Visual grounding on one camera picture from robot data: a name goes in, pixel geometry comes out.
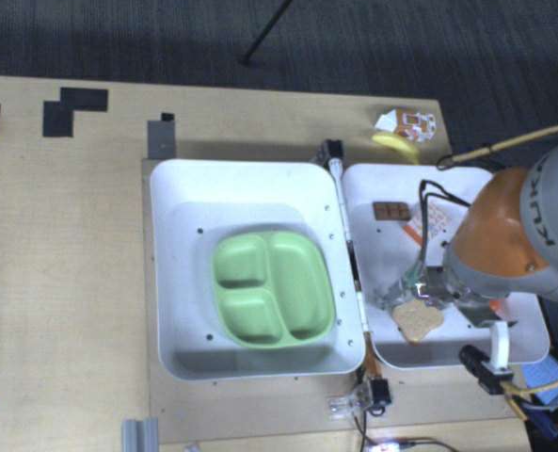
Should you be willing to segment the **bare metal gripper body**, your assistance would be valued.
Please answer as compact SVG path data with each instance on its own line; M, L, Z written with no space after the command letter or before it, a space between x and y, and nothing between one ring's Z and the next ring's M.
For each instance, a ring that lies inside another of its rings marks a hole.
M439 310L453 305L474 328L488 328L499 321L503 321L508 328L517 325L515 319L498 316L490 308L491 299L474 294L444 266L427 266L422 271L413 267L389 288L378 303L382 310L392 312L397 305L412 299Z

